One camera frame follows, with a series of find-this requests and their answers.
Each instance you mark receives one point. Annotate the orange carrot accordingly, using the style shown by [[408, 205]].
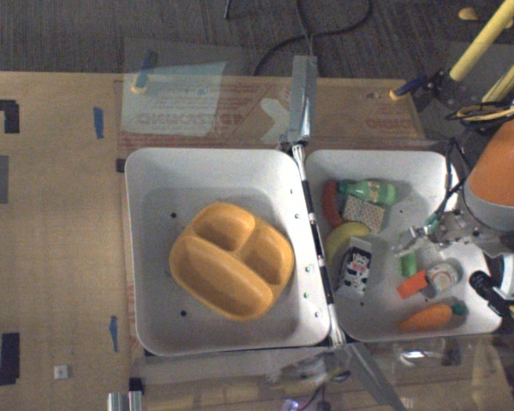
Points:
[[428, 317]]

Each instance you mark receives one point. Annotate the red sausage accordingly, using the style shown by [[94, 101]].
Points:
[[329, 206]]

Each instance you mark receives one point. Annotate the orange divided plate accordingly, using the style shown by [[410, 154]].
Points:
[[229, 263]]

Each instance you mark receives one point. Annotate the cow print milk carton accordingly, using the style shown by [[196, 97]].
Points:
[[356, 268]]

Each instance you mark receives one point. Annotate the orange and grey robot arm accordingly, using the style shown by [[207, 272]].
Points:
[[497, 174]]

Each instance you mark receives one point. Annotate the green plastic bottle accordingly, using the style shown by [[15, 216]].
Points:
[[368, 192]]

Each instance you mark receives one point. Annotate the white plastic tray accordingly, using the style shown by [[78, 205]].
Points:
[[411, 169], [222, 169]]

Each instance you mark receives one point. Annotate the patterned beige packet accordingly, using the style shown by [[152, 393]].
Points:
[[366, 214]]

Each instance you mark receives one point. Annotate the orange cube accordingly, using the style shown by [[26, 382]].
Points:
[[412, 285]]

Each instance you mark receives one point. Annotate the yellow banana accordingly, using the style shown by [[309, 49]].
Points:
[[340, 236]]

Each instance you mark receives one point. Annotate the green cylinder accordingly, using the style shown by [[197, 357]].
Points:
[[408, 266]]

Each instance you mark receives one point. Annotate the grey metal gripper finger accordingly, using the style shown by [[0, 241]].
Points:
[[404, 248], [419, 232]]

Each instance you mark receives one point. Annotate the black cylinder on white bracket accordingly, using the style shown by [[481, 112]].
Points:
[[490, 291]]

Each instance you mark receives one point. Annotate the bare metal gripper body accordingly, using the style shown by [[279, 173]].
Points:
[[462, 229]]

